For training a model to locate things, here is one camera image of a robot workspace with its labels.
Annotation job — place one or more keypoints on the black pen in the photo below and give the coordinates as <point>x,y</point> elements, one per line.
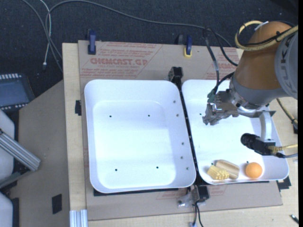
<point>294,218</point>

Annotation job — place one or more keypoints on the white plastic tray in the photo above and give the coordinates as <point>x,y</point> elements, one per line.
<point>222,141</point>
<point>132,138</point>

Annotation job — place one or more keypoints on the orange ball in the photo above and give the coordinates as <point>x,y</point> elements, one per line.
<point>253,170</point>

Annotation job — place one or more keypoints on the thin black rod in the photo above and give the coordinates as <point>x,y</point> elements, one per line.
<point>189,126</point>

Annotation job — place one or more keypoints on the tan toy bread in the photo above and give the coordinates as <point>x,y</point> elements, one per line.
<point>229,167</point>

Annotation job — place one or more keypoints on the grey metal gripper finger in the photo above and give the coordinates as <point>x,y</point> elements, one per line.
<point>217,120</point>
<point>207,116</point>

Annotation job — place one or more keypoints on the black cylinder on white bracket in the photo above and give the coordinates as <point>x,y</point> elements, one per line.
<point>256,143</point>

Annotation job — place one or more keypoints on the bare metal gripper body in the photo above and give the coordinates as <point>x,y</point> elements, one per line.
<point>227,104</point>

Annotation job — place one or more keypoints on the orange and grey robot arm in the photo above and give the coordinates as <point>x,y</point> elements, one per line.
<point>258,65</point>

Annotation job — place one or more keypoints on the yellow toy corn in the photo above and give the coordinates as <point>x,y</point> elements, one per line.
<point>217,173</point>

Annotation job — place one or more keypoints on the brown cardboard board, red print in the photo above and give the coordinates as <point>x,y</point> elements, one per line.
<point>132,63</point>

